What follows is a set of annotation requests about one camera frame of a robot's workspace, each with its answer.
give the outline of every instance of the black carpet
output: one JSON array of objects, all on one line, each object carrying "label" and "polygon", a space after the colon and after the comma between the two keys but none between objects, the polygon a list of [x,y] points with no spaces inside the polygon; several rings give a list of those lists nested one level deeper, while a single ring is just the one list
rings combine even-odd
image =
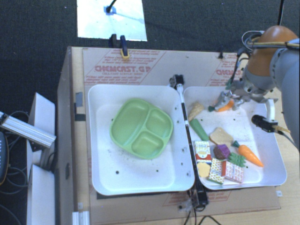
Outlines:
[{"label": "black carpet", "polygon": [[[236,52],[241,35],[276,25],[280,0],[142,0],[148,42],[129,48]],[[35,92],[56,103],[66,48],[108,47],[77,37],[76,0],[0,0],[0,111],[30,111]],[[282,25],[299,36],[300,0],[285,0]],[[11,162],[26,166],[24,143]],[[27,192],[0,194],[0,204],[26,224]],[[0,207],[0,225],[16,224]]]}]

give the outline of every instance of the green plate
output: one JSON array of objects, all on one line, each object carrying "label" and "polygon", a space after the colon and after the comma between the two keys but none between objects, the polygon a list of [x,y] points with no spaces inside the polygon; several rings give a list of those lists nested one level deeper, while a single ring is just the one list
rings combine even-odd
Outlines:
[{"label": "green plate", "polygon": [[110,126],[111,139],[121,148],[144,159],[158,157],[173,131],[170,116],[139,98],[128,100]]}]

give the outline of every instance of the white tray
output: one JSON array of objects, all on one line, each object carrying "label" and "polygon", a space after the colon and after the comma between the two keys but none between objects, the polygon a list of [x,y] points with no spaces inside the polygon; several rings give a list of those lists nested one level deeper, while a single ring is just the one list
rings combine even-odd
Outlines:
[{"label": "white tray", "polygon": [[[241,184],[225,180],[223,185],[219,185],[206,178],[200,178],[201,182],[205,187],[213,190],[279,186],[283,184],[287,175],[274,133],[267,133],[251,122],[251,118],[255,114],[266,117],[267,110],[265,104],[250,101],[242,104],[236,111],[230,109],[224,112],[209,112],[208,106],[215,104],[221,91],[225,91],[225,88],[187,88],[184,92],[187,112],[190,112],[194,102],[203,104],[205,110],[197,115],[196,118],[207,135],[212,133],[215,128],[222,127],[239,144],[247,145],[264,163],[264,167],[258,167],[247,161],[247,167],[244,169],[244,182]],[[190,128],[190,132],[193,141],[200,139],[192,128]],[[210,142],[212,155],[214,146]],[[231,147],[231,151],[238,153],[234,147]]]},{"label": "white tray", "polygon": [[[162,154],[138,158],[110,138],[109,127],[121,106],[141,98],[172,118],[173,133]],[[180,97],[167,86],[100,84],[88,93],[87,123],[92,156],[92,183],[103,195],[189,190],[195,181]]]}]

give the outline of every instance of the orange carrot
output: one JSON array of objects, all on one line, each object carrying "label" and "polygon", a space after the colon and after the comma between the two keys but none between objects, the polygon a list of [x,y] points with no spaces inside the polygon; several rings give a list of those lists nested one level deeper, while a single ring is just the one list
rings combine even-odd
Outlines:
[{"label": "orange carrot", "polygon": [[249,162],[263,167],[263,163],[258,159],[258,157],[251,151],[246,145],[239,145],[236,141],[232,144],[234,147],[238,148],[239,154],[244,156]]},{"label": "orange carrot", "polygon": [[220,108],[217,110],[217,112],[223,112],[223,111],[226,111],[226,110],[232,108],[233,105],[234,105],[234,101],[231,99],[231,100],[228,102],[228,104],[226,104],[224,107],[220,107]]}]

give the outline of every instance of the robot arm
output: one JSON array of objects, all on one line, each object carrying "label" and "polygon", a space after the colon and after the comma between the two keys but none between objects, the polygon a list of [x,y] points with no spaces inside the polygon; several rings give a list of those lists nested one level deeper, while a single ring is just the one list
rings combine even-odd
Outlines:
[{"label": "robot arm", "polygon": [[250,99],[265,102],[264,95],[277,87],[282,93],[286,125],[299,150],[299,38],[288,28],[273,26],[254,41],[245,44],[254,50],[242,79],[231,81],[229,86],[230,94],[238,96],[233,109]]}]

